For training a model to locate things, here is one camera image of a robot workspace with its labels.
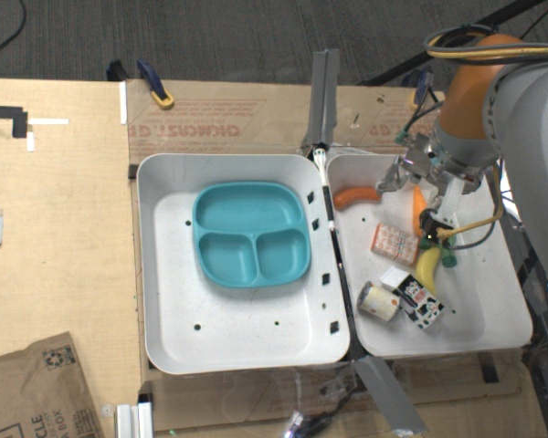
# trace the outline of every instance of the gray metal bar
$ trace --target gray metal bar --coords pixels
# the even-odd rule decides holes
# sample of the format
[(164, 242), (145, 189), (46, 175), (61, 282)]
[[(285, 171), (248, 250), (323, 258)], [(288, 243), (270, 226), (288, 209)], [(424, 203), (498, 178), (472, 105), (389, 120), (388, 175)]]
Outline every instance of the gray metal bar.
[(309, 128), (302, 147), (331, 145), (332, 130), (337, 124), (338, 76), (339, 49), (315, 52), (312, 61)]
[(136, 438), (132, 432), (132, 406), (120, 404), (115, 414), (116, 438)]
[(395, 435), (412, 436), (427, 430), (384, 359), (367, 356), (353, 366)]
[(154, 438), (153, 405), (151, 402), (138, 404), (139, 438)]

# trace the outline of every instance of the white tray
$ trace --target white tray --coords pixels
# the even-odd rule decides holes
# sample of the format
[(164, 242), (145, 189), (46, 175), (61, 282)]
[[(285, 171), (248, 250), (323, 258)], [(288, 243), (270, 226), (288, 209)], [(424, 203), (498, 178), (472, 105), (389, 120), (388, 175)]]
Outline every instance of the white tray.
[[(190, 225), (194, 201), (209, 185), (238, 181), (281, 183), (299, 197), (311, 240), (311, 265), (299, 280), (244, 289), (206, 277)], [(145, 342), (159, 370), (317, 365), (345, 355), (350, 336), (341, 282), (311, 162), (298, 155), (157, 154), (142, 162), (137, 183)], [(335, 322), (338, 330), (331, 329)]]
[[(329, 160), (327, 173), (332, 193), (353, 186), (374, 186), (384, 178), (394, 156), (344, 154)], [(428, 197), (431, 185), (422, 181)], [(414, 274), (371, 248), (374, 230), (385, 223), (413, 233), (412, 185), (395, 193), (384, 193), (381, 203), (354, 203), (335, 212), (345, 273), (353, 306), (366, 281), (378, 282), (390, 266)], [(491, 216), (493, 201), (487, 184), (463, 195), (456, 212), (456, 225), (470, 224)], [(479, 240), (488, 227), (458, 235), (457, 244)], [(532, 320), (526, 307), (513, 262), (499, 225), (482, 245), (455, 252), (454, 268), (437, 267), (435, 285), (445, 312), (426, 331), (404, 313), (390, 322), (359, 313), (355, 325), (362, 345), (376, 356), (394, 358), (436, 355), (487, 349), (519, 348), (532, 335)]]

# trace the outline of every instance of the banana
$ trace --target banana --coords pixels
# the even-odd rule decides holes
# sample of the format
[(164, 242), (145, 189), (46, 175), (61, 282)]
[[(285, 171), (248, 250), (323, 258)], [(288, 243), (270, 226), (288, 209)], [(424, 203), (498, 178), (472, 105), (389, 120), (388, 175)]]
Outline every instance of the banana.
[(418, 257), (414, 274), (417, 281), (435, 296), (437, 296), (437, 288), (435, 287), (434, 274), (440, 261), (440, 252), (440, 246), (428, 248)]

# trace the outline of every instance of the can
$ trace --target can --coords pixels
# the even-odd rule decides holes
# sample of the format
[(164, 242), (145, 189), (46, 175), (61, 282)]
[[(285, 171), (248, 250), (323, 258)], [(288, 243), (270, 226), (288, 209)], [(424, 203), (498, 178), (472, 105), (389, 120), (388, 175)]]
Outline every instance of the can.
[(389, 321), (400, 307), (400, 297), (367, 281), (357, 298), (357, 307), (383, 321)]

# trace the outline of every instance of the gray carpet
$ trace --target gray carpet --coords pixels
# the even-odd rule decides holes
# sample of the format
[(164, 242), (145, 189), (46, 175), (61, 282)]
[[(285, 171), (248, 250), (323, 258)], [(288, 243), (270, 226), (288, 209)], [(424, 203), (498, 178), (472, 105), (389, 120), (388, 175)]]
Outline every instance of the gray carpet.
[[(420, 52), (428, 34), (514, 0), (24, 1), (26, 27), (0, 51), (0, 78), (104, 80), (115, 58), (136, 78), (142, 57), (167, 79), (310, 84), (312, 52), (339, 48), (339, 82), (352, 85)], [(519, 36), (546, 8), (500, 30)], [(21, 14), (16, 0), (0, 0), (0, 42)], [(526, 40), (548, 42), (548, 16)], [(430, 67), (446, 90), (455, 67)]]

